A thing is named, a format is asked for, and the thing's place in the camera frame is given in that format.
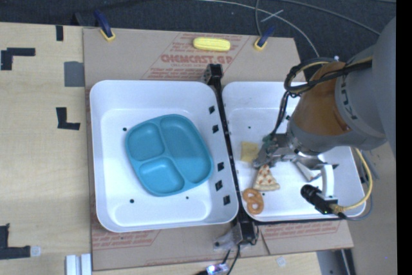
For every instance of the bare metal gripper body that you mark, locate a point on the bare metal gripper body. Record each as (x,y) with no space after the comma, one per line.
(280,148)

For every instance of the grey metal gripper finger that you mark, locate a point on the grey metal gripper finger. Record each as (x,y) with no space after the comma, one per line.
(262,160)
(309,171)

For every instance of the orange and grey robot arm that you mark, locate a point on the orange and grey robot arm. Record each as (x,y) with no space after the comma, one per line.
(363,106)

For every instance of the pizza slice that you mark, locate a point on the pizza slice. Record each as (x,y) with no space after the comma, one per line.
(266,180)

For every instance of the white plastic tray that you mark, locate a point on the white plastic tray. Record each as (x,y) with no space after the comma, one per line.
(289,199)
(109,170)

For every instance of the brown pretzel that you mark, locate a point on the brown pretzel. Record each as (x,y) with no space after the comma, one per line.
(253,200)

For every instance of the thin black rod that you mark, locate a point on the thin black rod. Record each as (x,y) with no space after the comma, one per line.
(225,125)

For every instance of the blue divided plate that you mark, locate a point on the blue divided plate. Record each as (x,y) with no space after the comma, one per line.
(167,154)

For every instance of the yellow corn cob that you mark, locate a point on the yellow corn cob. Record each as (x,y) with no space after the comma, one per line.
(211,44)

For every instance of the brown cardboard board, red print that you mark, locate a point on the brown cardboard board, red print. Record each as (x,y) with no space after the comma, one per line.
(128,54)

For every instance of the black cylinder on white bracket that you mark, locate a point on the black cylinder on white bracket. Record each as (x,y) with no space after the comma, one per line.
(317,198)

